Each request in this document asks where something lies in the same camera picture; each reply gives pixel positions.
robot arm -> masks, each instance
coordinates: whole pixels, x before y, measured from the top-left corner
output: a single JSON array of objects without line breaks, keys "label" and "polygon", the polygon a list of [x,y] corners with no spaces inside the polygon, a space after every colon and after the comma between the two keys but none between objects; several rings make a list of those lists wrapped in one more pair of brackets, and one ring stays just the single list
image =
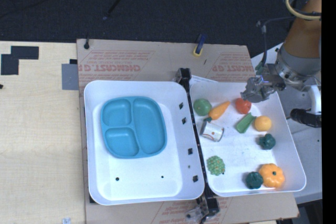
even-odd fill
[{"label": "robot arm", "polygon": [[291,117],[300,123],[321,127],[321,95],[311,79],[321,71],[322,0],[309,0],[302,10],[291,7],[285,0],[295,21],[277,52],[274,64],[265,64],[260,76],[249,78],[241,97],[250,102],[265,101],[275,91],[287,86],[308,92],[312,100],[310,111],[293,110]]}]

toy carrot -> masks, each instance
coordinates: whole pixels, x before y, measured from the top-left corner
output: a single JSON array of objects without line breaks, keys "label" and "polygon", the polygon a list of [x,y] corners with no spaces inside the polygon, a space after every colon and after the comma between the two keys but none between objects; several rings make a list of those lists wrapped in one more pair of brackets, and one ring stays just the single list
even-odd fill
[{"label": "toy carrot", "polygon": [[228,106],[230,105],[230,101],[226,101],[224,103],[219,104],[218,106],[212,108],[208,116],[211,118],[211,120],[217,120],[220,116],[224,114]]}]

orange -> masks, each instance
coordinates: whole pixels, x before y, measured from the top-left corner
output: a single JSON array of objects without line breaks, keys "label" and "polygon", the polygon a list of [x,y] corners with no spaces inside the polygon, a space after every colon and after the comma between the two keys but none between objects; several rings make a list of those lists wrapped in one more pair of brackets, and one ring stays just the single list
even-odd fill
[{"label": "orange", "polygon": [[268,116],[256,117],[254,127],[260,132],[268,131],[272,127],[272,120]]}]

dark background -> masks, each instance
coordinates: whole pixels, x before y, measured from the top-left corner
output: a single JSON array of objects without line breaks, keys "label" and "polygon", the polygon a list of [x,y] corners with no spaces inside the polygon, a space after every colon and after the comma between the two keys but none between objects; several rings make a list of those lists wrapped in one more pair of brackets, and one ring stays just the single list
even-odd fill
[{"label": "dark background", "polygon": [[[76,42],[78,38],[246,45],[264,50],[256,22],[288,17],[282,0],[0,0],[0,40]],[[290,22],[267,26],[267,46],[283,42]]]}]

blue plate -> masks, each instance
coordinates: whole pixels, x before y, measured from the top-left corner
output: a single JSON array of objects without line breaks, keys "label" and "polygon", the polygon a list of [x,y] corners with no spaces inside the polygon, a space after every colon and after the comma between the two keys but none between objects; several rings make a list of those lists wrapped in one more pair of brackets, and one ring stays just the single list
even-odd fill
[{"label": "blue plate", "polygon": [[107,101],[100,113],[105,146],[117,158],[154,156],[167,145],[159,105],[147,97],[121,97]]}]

